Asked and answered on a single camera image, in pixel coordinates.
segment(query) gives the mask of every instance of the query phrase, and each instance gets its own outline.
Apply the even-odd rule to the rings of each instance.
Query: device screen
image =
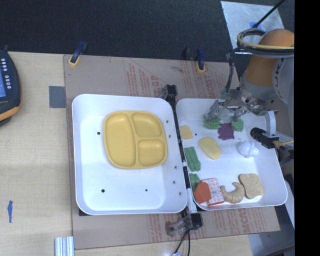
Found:
[[[0,74],[0,98],[6,96],[6,90],[4,85],[4,80],[2,79],[2,75]]]

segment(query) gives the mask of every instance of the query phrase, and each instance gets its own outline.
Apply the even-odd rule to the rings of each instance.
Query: electronic device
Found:
[[[22,88],[16,66],[6,50],[0,50],[0,126],[17,113],[22,104]]]

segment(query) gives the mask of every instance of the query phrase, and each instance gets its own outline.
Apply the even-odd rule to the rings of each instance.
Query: toy bread slice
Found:
[[[264,194],[264,188],[262,187],[261,181],[255,173],[240,174],[239,181],[244,186],[245,197],[252,199],[256,196]]]
[[[213,138],[203,137],[198,141],[198,144],[213,160],[217,160],[220,157],[221,149]]]

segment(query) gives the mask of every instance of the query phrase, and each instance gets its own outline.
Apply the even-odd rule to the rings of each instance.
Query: toy food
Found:
[[[221,204],[223,203],[224,197],[221,193],[221,189],[218,183],[218,179],[217,178],[207,178],[207,179],[203,179],[202,182],[205,182],[208,184],[209,186],[209,190],[210,190],[210,194],[211,194],[211,199],[209,199],[208,201],[206,201],[206,205],[207,206],[214,206],[217,204]]]
[[[256,147],[254,141],[243,141],[239,144],[239,152],[241,155],[245,156],[246,158],[255,157],[259,154],[259,149]]]
[[[234,130],[231,127],[230,123],[223,123],[221,124],[221,127],[218,129],[219,139],[225,141],[225,140],[231,140],[234,139]]]
[[[213,160],[217,160],[220,157],[221,149],[213,138],[203,137],[198,141],[198,144]]]
[[[200,178],[195,173],[190,173],[189,178],[190,178],[190,183],[191,183],[191,189],[194,192],[200,182]]]
[[[193,192],[194,198],[199,204],[211,199],[209,185],[205,182],[200,182]]]
[[[219,117],[212,118],[211,120],[207,120],[206,116],[203,117],[204,124],[203,126],[205,128],[215,130],[219,129],[221,127],[221,119]]]
[[[244,121],[241,119],[238,119],[237,121],[231,120],[231,128],[234,131],[242,132],[244,130]]]
[[[189,139],[192,139],[192,132],[189,128],[189,126],[187,125],[183,125],[180,127],[180,134],[181,134],[181,137],[185,140],[189,140]]]
[[[187,165],[190,168],[190,170],[192,172],[200,171],[201,163],[198,160],[195,147],[193,147],[193,146],[185,147],[184,148],[184,154],[185,154]]]
[[[252,199],[256,196],[261,196],[264,194],[264,188],[262,187],[261,181],[257,174],[240,174],[239,181],[244,186],[246,198]]]
[[[245,196],[245,188],[239,182],[232,182],[232,185],[235,187],[235,190],[231,192],[227,192],[224,185],[220,186],[220,189],[226,202],[236,204],[241,202],[243,197]]]

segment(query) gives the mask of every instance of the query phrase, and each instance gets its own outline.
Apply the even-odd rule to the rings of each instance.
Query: wooden table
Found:
[[[65,108],[50,108],[49,86],[65,86],[62,54],[9,52],[23,88],[20,111],[0,126],[0,256],[54,255],[72,236]],[[12,222],[8,205],[12,201]],[[76,250],[74,255],[169,256],[179,242]],[[179,249],[188,252],[188,240]],[[190,255],[250,256],[247,235],[191,240]]]

